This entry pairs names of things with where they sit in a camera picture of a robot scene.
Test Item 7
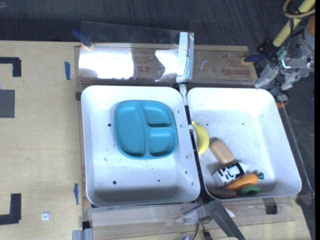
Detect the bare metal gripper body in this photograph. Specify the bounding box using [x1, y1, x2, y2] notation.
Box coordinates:
[277, 50, 315, 78]

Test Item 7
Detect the white plastic tray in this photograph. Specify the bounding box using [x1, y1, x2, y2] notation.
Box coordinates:
[186, 86, 303, 202]
[80, 84, 202, 208]

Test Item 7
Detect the beige bread roll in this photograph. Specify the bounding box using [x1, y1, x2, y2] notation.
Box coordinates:
[209, 138, 235, 165]

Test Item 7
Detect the yellow banana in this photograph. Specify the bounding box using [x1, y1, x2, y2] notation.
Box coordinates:
[191, 120, 210, 156]

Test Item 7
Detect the white and black carton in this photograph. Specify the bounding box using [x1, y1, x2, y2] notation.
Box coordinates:
[211, 161, 250, 188]

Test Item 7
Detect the orange carrot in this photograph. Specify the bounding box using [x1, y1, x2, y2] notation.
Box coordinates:
[225, 172, 265, 192]

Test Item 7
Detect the brown biscuit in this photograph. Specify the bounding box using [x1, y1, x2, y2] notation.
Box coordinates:
[209, 186, 238, 199]

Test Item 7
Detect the blue divided plate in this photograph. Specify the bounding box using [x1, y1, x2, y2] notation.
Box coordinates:
[112, 99, 179, 160]

